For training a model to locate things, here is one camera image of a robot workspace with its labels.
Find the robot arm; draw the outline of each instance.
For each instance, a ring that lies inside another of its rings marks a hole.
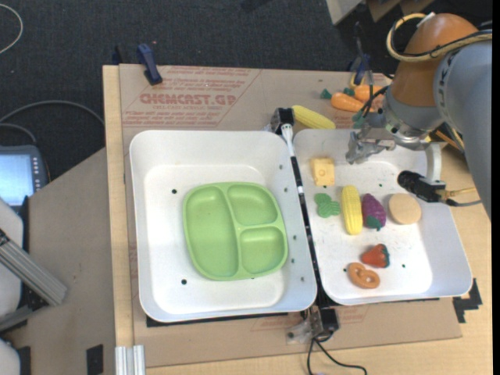
[[[391,47],[391,33],[387,36],[389,52],[402,61],[382,110],[367,114],[360,131],[352,132],[346,159],[362,163],[396,145],[424,149],[423,139],[446,122],[462,134],[470,172],[491,218],[492,33],[452,14],[411,17],[425,19],[402,55]]]

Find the screen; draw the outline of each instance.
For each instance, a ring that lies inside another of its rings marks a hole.
[[[29,154],[0,155],[0,197],[8,205],[22,205],[34,193]]]

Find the black floor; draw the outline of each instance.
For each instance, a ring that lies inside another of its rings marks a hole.
[[[364,6],[338,26],[325,0],[0,0],[23,18],[19,42],[0,54],[0,118],[34,102],[63,100],[102,116],[102,66],[120,45],[137,62],[140,43],[159,64],[346,70],[355,58],[355,24],[374,70],[397,66],[385,37],[402,13],[374,23]],[[481,25],[492,20],[492,0],[437,0],[426,12],[457,13]],[[0,7],[0,50],[17,34],[16,17]],[[52,178],[104,146],[102,125],[82,109],[43,105],[7,122],[37,138]],[[0,145],[31,143],[0,127]]]

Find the toy pretzel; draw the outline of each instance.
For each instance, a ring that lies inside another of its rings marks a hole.
[[[351,262],[348,268],[351,282],[364,289],[374,289],[380,284],[380,278],[376,272],[367,270],[360,262]]]

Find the purple eggplant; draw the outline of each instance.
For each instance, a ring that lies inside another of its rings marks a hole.
[[[361,212],[365,227],[380,230],[385,226],[387,219],[385,209],[370,193],[366,193],[362,197]]]

